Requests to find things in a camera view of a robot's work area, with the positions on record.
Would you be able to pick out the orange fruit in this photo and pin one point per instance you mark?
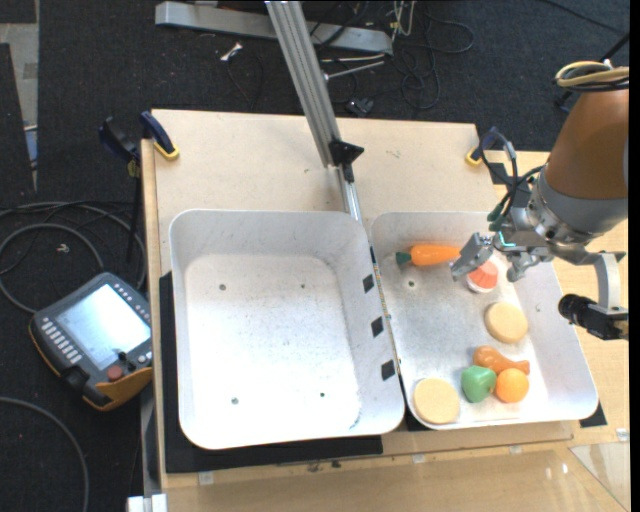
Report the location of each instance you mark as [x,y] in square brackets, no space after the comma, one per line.
[512,386]

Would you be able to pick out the black cylinder on white bracket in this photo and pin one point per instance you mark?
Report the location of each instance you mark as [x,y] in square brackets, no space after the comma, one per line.
[595,317]

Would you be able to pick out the beige round biscuit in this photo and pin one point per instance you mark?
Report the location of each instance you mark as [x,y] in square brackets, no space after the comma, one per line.
[506,322]
[436,401]

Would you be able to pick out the brown chicken drumstick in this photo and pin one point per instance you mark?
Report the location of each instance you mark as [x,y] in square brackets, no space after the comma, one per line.
[492,358]

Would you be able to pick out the pale wood board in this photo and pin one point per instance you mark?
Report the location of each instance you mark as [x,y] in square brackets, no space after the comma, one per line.
[250,160]

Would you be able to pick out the white plastic tray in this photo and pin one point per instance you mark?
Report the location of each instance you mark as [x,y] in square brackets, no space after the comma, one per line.
[440,330]
[270,340]

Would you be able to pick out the pink cupcake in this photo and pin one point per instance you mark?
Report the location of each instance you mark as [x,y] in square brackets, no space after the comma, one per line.
[484,281]

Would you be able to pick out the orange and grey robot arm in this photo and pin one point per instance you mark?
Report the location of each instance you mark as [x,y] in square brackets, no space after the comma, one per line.
[585,150]

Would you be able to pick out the green bell pepper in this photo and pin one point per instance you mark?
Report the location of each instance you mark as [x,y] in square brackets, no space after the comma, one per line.
[477,384]

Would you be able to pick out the orange carrot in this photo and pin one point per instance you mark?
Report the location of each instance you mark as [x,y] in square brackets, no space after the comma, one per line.
[432,254]

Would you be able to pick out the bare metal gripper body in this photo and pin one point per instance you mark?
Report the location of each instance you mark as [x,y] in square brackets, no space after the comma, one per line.
[530,235]

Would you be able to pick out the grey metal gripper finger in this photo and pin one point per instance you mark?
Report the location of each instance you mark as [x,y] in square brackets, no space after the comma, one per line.
[472,257]
[521,265]

